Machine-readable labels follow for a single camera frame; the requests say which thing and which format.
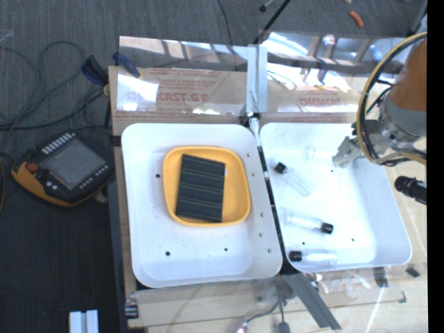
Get clear plastic bottle black cap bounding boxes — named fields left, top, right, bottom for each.
left=273, top=162, right=315, bottom=198
left=282, top=207, right=334, bottom=235
left=289, top=249, right=339, bottom=266

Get black cylinder on white bracket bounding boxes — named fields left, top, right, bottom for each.
left=394, top=175, right=428, bottom=206

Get dark striped rectangular pad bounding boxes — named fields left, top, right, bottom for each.
left=174, top=153, right=227, bottom=224

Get brown cardboard board red print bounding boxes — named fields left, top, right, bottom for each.
left=108, top=65, right=428, bottom=328

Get white plastic tray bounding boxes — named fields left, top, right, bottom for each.
left=259, top=121, right=413, bottom=274
left=120, top=122, right=283, bottom=289

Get orange toy sausage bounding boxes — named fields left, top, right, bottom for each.
left=348, top=10, right=365, bottom=28

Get yellow plate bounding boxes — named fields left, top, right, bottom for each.
left=162, top=146, right=252, bottom=228

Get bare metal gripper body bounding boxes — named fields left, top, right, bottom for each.
left=363, top=119, right=423, bottom=156

